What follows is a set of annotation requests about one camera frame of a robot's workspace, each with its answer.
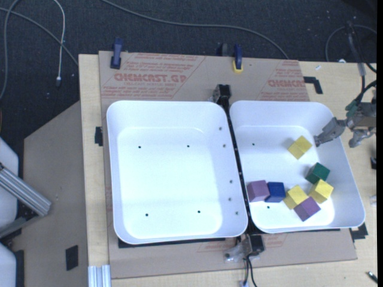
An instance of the wooden table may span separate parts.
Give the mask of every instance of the wooden table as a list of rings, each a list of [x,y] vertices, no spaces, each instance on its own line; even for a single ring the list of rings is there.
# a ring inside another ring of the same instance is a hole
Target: wooden table
[[[109,264],[109,256],[103,150],[94,142],[95,127],[101,126],[98,56],[80,55],[79,65],[88,259],[89,265],[100,267]],[[324,94],[316,94],[314,86],[307,84],[310,100],[325,104],[335,117],[344,119],[344,108],[360,92],[361,79],[356,64],[300,62],[300,67],[303,76],[316,77],[320,81],[324,92]],[[375,79],[376,74],[367,70],[366,82],[369,83]],[[369,90],[364,99],[370,101],[371,98],[372,92]],[[371,169],[369,160],[371,156],[376,157],[376,137],[365,139],[360,146],[353,149],[348,146],[351,137],[351,131],[346,129],[341,139],[362,197],[366,211],[365,223],[369,233],[366,239],[355,242],[358,259],[322,264],[255,268],[254,277],[259,287],[367,287],[376,285],[366,274],[368,271],[372,271],[377,275],[378,272],[376,206],[370,203],[370,197],[376,194],[376,171]],[[216,271],[114,279],[112,286],[238,286],[238,281],[242,280],[243,276],[243,270]]]

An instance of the tray containing colored blocks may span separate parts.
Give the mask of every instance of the tray containing colored blocks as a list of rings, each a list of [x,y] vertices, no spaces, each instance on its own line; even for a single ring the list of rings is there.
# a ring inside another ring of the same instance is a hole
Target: tray containing colored blocks
[[[238,101],[230,116],[251,218],[260,230],[349,228],[364,222],[341,139],[315,146],[314,136],[333,118],[326,106]]]

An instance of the black fabric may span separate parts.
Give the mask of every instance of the black fabric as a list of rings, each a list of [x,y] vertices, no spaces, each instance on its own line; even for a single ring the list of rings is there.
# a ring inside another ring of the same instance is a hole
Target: black fabric
[[[13,0],[0,0],[7,8]],[[115,37],[129,52],[215,55],[222,43],[240,44],[244,57],[282,59],[264,39],[237,30],[164,25],[125,14],[96,0],[58,0],[66,14],[65,44],[75,57],[110,50]],[[163,20],[236,25],[275,41],[290,59],[325,61],[329,35],[346,21],[376,30],[377,19],[343,0],[109,0]],[[60,9],[51,0],[23,0],[15,11],[61,35]],[[0,12],[0,21],[5,14]],[[376,62],[376,35],[357,29],[364,56]],[[12,16],[8,26],[9,82],[2,100],[0,136],[11,147],[79,100],[78,69],[63,54],[62,85],[56,89],[59,46],[47,34]],[[0,86],[4,78],[0,42]],[[332,61],[352,62],[344,32],[329,44]]]

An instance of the white cable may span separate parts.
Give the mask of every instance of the white cable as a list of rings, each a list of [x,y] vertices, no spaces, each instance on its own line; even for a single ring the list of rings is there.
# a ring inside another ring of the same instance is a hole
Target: white cable
[[[63,44],[64,42],[64,36],[65,36],[65,12],[64,9],[62,8],[61,4],[57,0],[53,0],[60,8],[61,13],[62,13],[62,34],[61,34],[61,43]],[[60,46],[60,53],[59,53],[59,72],[56,78],[56,86],[60,85],[61,83],[61,66],[62,66],[62,46]]]

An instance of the blue clamp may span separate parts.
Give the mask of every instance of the blue clamp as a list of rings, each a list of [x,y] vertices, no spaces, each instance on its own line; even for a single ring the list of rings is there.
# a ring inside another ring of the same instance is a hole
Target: blue clamp
[[[239,74],[244,70],[244,66],[242,64],[242,48],[237,44],[234,45],[234,57],[235,57],[233,61],[234,72],[236,74]]]
[[[110,68],[113,69],[120,69],[121,67],[121,52],[122,52],[122,46],[124,44],[124,41],[122,38],[116,37],[114,39],[114,44],[112,46],[113,49],[113,56],[112,60],[110,61]]]

